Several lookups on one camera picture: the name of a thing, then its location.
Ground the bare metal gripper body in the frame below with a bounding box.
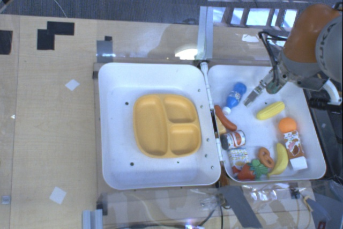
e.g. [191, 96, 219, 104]
[258, 65, 289, 95]

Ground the blue plastic bottle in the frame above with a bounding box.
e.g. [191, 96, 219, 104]
[222, 82, 248, 116]

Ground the yellow toy corn cob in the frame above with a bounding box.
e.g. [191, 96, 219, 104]
[256, 101, 286, 121]

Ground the red-brown toy sausage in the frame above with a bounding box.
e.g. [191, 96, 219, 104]
[213, 105, 238, 132]

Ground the white plastic tray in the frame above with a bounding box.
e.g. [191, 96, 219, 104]
[97, 62, 222, 191]
[207, 64, 327, 184]

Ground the yellow toy bread slice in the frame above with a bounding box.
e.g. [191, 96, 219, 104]
[215, 116, 227, 136]

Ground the orange toy fruit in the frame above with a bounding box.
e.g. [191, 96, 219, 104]
[278, 116, 298, 134]

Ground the orange and white can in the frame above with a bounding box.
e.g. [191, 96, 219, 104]
[220, 129, 247, 151]

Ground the white and yellow packet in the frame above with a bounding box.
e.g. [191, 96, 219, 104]
[227, 147, 250, 171]

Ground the brown toy pretzel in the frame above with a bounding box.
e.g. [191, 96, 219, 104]
[257, 147, 275, 169]

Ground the brown and white carton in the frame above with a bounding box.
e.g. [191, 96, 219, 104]
[283, 130, 308, 171]

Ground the yellow banana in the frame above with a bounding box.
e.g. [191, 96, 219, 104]
[266, 142, 289, 178]

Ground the red strawberry with green leaves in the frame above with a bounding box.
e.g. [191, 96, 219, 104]
[236, 159, 270, 181]

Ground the yellow divided plate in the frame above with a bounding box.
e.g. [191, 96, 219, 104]
[132, 93, 203, 159]

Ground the black cylinder on white bracket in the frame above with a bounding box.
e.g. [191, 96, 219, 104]
[307, 79, 343, 111]

